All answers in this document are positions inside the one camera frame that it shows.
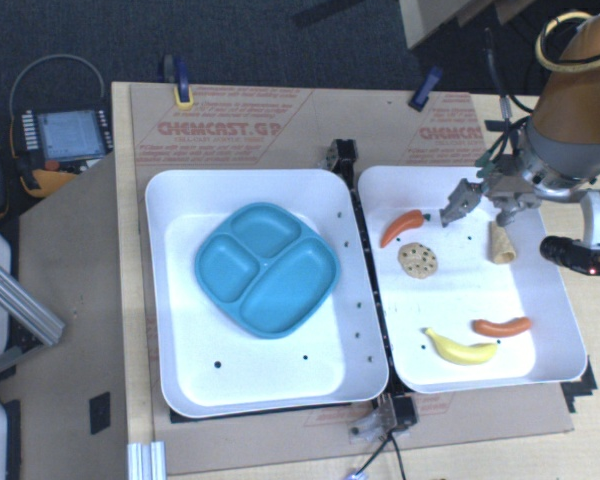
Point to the yellow banana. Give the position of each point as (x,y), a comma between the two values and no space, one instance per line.
(462,352)

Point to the tan bread piece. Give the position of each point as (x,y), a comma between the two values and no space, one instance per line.
(501,245)

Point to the black cylinder on white bracket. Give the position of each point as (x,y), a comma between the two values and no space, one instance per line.
(570,253)

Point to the orange sausage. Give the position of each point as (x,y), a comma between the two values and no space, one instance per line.
(502,327)

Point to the thin black rod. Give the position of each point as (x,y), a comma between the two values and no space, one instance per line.
(372,268)

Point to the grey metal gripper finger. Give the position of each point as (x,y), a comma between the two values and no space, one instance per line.
(509,214)
(460,200)

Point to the brown cardboard board red print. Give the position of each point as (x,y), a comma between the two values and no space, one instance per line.
(290,118)

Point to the white plastic tray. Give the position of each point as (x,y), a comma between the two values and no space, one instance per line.
(260,373)
(460,293)

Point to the blue divided plate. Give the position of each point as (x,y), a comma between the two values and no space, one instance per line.
(267,270)

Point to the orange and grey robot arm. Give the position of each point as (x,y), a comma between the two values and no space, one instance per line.
(575,98)

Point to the orange carrot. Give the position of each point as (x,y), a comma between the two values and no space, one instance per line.
(400,225)

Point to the tan biscuit with dark dots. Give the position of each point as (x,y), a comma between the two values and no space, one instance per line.
(417,260)

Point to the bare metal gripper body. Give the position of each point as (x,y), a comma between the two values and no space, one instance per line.
(512,185)

